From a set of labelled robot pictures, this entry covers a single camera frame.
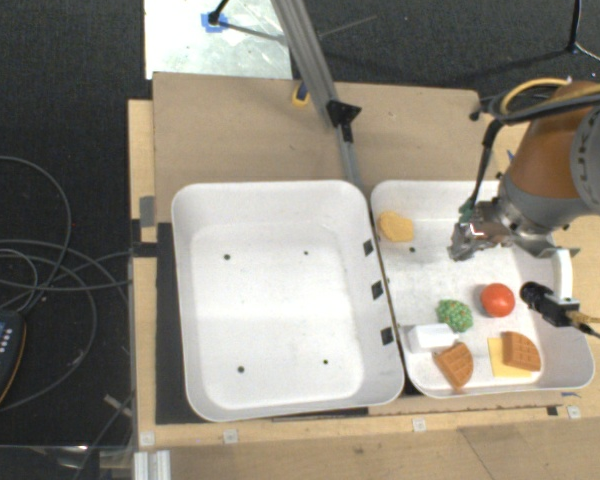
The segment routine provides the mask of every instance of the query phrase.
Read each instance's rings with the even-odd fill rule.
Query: green broccoli toy
[[[440,323],[447,324],[455,332],[464,332],[473,325],[471,309],[457,300],[441,300],[436,313]]]

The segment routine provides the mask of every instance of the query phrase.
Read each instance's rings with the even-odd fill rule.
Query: black floor
[[[323,40],[337,80],[472,88],[482,96],[537,76],[600,80],[600,62],[564,51],[574,0],[306,2],[318,32],[378,17]],[[600,55],[600,0],[584,0],[580,41]],[[0,155],[35,162],[58,180],[73,212],[71,247],[93,258],[130,246],[126,102],[151,96],[143,42],[143,0],[0,0]],[[63,211],[44,177],[0,161],[0,239],[60,243]],[[124,258],[107,266],[125,278]],[[27,279],[17,262],[0,271]],[[85,279],[106,282],[93,273]],[[9,293],[0,290],[0,301]],[[125,303],[115,290],[95,299],[97,338],[84,363],[47,395],[0,413],[0,443],[90,442],[114,413],[103,397],[128,396]],[[5,404],[71,368],[89,337],[89,315],[84,294],[38,304]],[[121,417],[102,442],[118,444],[128,432]]]

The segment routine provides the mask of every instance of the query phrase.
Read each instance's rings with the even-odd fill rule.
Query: red ball
[[[480,294],[482,307],[491,316],[507,316],[516,305],[513,292],[502,283],[488,285]]]

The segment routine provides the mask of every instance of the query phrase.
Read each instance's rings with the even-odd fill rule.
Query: black clamp
[[[331,124],[335,128],[338,126],[342,130],[343,139],[345,142],[353,143],[353,133],[351,132],[351,121],[353,121],[362,108],[348,103],[342,103],[338,100],[330,100],[327,103],[327,113]]]

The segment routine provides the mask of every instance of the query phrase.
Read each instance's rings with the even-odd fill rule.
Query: white plastic tray
[[[203,418],[376,405],[401,392],[369,209],[353,185],[191,185],[172,223],[186,391]]]
[[[388,278],[389,292],[398,325],[437,322],[440,299],[457,299],[472,308],[474,326],[459,335],[471,350],[474,372],[462,392],[455,392],[433,362],[431,353],[413,353],[403,347],[407,374],[424,394],[454,397],[510,391],[578,388],[590,382],[593,358],[584,334],[573,328],[555,328],[530,311],[518,292],[527,281],[554,288],[551,260],[535,259],[518,248],[495,248],[477,252],[464,262],[453,262],[447,253],[458,207],[473,190],[473,182],[387,181],[371,195],[374,217],[393,210],[414,223],[410,243],[392,243],[379,233],[379,248]],[[490,199],[497,182],[483,183],[480,198]],[[564,285],[570,279],[557,279]],[[481,309],[479,294],[489,283],[501,282],[516,294],[511,315],[492,318]],[[496,378],[491,371],[487,338],[502,331],[529,337],[540,351],[542,370],[530,378]]]

